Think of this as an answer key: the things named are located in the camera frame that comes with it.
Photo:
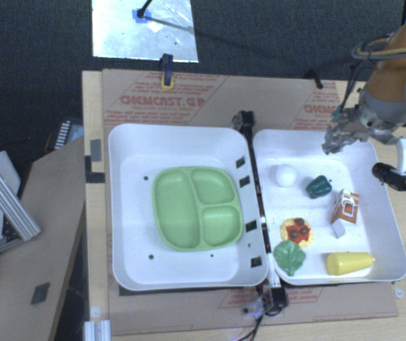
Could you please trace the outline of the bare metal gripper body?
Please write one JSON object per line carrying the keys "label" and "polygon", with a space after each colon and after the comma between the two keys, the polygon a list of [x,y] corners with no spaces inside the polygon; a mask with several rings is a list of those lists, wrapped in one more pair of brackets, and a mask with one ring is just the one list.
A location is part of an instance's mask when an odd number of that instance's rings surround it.
{"label": "bare metal gripper body", "polygon": [[364,142],[371,138],[382,144],[396,144],[399,140],[393,135],[398,125],[381,119],[367,107],[337,108],[332,122],[336,135],[351,135],[355,141]]}

